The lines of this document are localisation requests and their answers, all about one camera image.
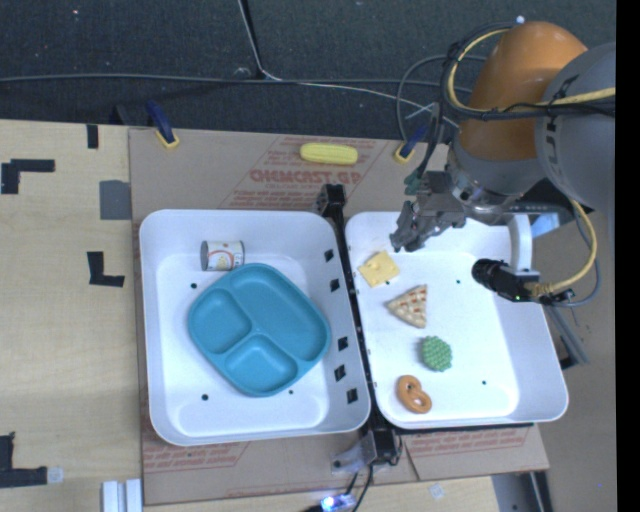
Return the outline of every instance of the blue clip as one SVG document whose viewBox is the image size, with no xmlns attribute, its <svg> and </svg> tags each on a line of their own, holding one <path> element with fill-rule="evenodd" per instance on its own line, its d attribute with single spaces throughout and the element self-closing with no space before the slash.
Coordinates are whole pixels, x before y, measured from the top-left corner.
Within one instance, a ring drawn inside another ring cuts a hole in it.
<svg viewBox="0 0 640 512">
<path fill-rule="evenodd" d="M 173 133 L 169 119 L 160 108 L 160 105 L 155 101 L 149 100 L 145 103 L 145 109 L 156 125 L 156 135 L 162 145 L 166 148 L 174 148 L 180 144 L 180 139 Z"/>
<path fill-rule="evenodd" d="M 395 160 L 401 164 L 406 164 L 409 160 L 411 160 L 416 144 L 420 142 L 420 140 L 425 136 L 426 133 L 427 125 L 425 124 L 418 128 L 407 142 L 400 145 L 398 149 L 396 149 L 396 152 L 393 155 Z"/>
</svg>

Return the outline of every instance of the pizza slice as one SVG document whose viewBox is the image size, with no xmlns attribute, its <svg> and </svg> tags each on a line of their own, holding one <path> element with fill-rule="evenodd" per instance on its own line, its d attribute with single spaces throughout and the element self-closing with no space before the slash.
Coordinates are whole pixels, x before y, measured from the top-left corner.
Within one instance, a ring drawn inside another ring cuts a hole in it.
<svg viewBox="0 0 640 512">
<path fill-rule="evenodd" d="M 389 310 L 414 327 L 427 325 L 427 285 L 421 284 L 387 303 Z"/>
</svg>

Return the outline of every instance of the blue divided plate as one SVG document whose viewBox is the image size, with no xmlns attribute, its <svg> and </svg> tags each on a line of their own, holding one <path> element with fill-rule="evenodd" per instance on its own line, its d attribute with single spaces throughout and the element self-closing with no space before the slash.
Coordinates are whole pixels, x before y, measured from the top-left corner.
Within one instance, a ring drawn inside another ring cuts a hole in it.
<svg viewBox="0 0 640 512">
<path fill-rule="evenodd" d="M 316 305 L 284 274 L 262 263 L 230 271 L 191 305 L 192 340 L 236 388 L 271 396 L 291 386 L 329 349 Z"/>
</svg>

